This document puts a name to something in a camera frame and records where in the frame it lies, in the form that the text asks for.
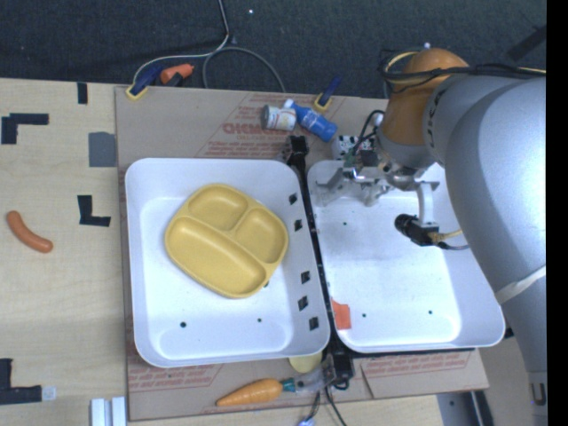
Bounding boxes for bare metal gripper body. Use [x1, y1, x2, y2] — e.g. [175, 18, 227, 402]
[343, 148, 430, 195]

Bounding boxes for blue bottle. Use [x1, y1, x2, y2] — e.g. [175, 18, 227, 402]
[283, 99, 339, 143]

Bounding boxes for small white can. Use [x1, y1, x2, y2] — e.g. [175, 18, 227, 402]
[260, 104, 297, 132]

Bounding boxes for white plastic tray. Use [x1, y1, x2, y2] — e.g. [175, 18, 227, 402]
[306, 159, 507, 354]
[124, 157, 332, 368]

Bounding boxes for yellow divided plate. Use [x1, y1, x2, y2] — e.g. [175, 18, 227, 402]
[164, 183, 290, 300]

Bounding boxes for brown cardboard board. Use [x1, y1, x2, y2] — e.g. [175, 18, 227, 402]
[114, 85, 491, 422]

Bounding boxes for pale yellow round thing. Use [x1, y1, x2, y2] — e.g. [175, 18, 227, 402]
[288, 351, 324, 375]

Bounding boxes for orange carrot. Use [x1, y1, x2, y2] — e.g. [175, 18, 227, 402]
[216, 377, 296, 407]

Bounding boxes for orange sausage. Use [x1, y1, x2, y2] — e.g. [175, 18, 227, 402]
[5, 210, 54, 254]

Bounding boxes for black block with wires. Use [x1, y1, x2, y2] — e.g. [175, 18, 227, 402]
[285, 135, 311, 167]
[328, 349, 356, 382]

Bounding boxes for black cylinder on white bracket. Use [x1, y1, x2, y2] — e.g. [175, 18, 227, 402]
[393, 179, 441, 248]

